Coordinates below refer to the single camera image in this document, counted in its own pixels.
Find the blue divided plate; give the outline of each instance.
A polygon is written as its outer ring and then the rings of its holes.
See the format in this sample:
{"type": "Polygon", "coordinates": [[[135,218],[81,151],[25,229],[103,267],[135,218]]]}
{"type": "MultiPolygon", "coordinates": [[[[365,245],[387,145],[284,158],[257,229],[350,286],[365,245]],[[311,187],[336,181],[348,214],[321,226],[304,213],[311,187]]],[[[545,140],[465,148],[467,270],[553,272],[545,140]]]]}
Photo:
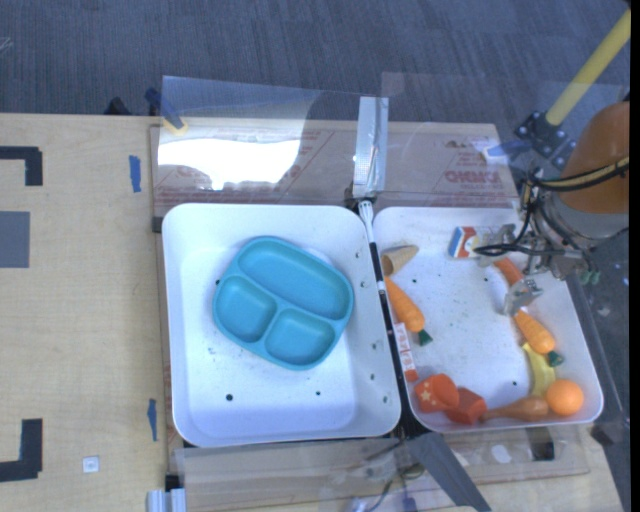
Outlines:
{"type": "Polygon", "coordinates": [[[320,364],[353,310],[353,289],[331,265],[276,237],[235,256],[213,297],[213,318],[238,345],[291,370],[320,364]]]}

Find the wooden table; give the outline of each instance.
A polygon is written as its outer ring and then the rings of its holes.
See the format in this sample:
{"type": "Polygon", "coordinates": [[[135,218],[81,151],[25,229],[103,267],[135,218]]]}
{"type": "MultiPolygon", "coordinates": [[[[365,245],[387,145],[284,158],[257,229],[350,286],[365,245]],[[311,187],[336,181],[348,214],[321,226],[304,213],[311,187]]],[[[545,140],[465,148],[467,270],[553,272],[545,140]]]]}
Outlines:
{"type": "MultiPolygon", "coordinates": [[[[0,211],[30,213],[28,268],[0,268],[0,462],[20,460],[22,420],[43,425],[42,470],[0,483],[3,511],[142,511],[147,492],[164,487],[149,136],[157,124],[152,117],[0,114],[0,146],[43,153],[42,186],[25,186],[23,161],[0,160],[0,211]],[[131,179],[135,158],[140,191],[131,179]]],[[[494,510],[622,510],[587,429],[577,430],[586,472],[481,484],[480,491],[494,510]]],[[[421,507],[451,505],[442,491],[416,492],[421,507]]]]}

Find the black corner marker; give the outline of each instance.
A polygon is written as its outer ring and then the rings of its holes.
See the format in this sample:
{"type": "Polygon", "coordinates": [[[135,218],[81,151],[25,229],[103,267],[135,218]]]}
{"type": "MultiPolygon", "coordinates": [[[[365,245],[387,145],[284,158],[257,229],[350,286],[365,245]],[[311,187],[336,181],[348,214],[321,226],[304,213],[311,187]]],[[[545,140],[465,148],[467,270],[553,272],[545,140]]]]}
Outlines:
{"type": "Polygon", "coordinates": [[[0,482],[38,478],[42,471],[42,418],[22,420],[20,458],[0,462],[0,482]]]}
{"type": "Polygon", "coordinates": [[[0,146],[0,160],[24,160],[24,184],[42,186],[42,151],[35,146],[0,146]]]}

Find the banana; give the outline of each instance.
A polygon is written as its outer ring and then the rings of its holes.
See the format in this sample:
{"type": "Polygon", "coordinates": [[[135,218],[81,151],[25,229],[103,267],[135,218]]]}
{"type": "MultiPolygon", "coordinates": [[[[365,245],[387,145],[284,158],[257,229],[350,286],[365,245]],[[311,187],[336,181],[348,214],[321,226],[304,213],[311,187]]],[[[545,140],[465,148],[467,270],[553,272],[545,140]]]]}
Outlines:
{"type": "Polygon", "coordinates": [[[531,394],[544,397],[547,388],[556,380],[556,370],[549,366],[545,356],[538,354],[528,343],[522,345],[522,349],[527,353],[531,372],[533,373],[531,394]]]}

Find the orange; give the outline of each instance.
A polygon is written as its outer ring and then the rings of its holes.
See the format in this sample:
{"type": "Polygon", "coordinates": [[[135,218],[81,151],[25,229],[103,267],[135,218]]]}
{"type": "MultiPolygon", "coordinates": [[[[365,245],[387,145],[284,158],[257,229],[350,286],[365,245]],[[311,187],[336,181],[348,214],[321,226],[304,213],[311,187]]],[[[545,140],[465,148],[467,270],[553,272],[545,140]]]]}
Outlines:
{"type": "Polygon", "coordinates": [[[544,398],[553,412],[569,416],[580,410],[584,403],[582,388],[569,379],[556,379],[547,388],[544,398]]]}

